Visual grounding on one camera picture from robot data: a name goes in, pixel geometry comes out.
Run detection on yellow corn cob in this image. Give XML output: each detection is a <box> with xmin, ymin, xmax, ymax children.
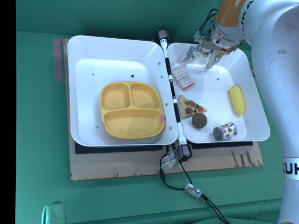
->
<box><xmin>229</xmin><ymin>85</ymin><xmax>247</xmax><ymax>115</ymax></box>

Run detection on white plastic tray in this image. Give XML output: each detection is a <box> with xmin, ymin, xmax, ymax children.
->
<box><xmin>67</xmin><ymin>35</ymin><xmax>179</xmax><ymax>147</ymax></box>
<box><xmin>166</xmin><ymin>42</ymin><xmax>271</xmax><ymax>144</ymax></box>

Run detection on brown cardboard board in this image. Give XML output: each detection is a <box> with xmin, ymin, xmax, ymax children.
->
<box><xmin>62</xmin><ymin>38</ymin><xmax>265</xmax><ymax>182</ymax></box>

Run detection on toy pizza slice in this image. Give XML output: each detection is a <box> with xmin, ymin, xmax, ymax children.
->
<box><xmin>178</xmin><ymin>94</ymin><xmax>208</xmax><ymax>119</ymax></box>

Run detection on brown round biscuit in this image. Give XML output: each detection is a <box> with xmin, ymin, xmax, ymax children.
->
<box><xmin>191</xmin><ymin>112</ymin><xmax>208</xmax><ymax>129</ymax></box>

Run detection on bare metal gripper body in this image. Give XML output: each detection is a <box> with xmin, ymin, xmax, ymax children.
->
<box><xmin>198</xmin><ymin>29</ymin><xmax>235</xmax><ymax>57</ymax></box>

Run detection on yellow divided plate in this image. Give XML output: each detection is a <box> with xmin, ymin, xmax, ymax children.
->
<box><xmin>99</xmin><ymin>81</ymin><xmax>166</xmax><ymax>140</ymax></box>

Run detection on white can with red print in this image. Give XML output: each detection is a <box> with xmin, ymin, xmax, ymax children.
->
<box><xmin>212</xmin><ymin>122</ymin><xmax>238</xmax><ymax>142</ymax></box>

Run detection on black block with wires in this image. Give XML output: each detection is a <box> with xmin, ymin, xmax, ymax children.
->
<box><xmin>157</xmin><ymin>29</ymin><xmax>170</xmax><ymax>40</ymax></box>
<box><xmin>179</xmin><ymin>144</ymin><xmax>193</xmax><ymax>162</ymax></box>

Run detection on black and white thin rod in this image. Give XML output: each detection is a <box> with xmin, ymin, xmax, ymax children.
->
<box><xmin>159</xmin><ymin>38</ymin><xmax>188</xmax><ymax>147</ymax></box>

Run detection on orange and white carton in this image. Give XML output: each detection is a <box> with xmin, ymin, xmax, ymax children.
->
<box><xmin>171</xmin><ymin>64</ymin><xmax>195</xmax><ymax>92</ymax></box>

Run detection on red and yellow packet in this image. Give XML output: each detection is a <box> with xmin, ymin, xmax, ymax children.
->
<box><xmin>222</xmin><ymin>46</ymin><xmax>237</xmax><ymax>56</ymax></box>

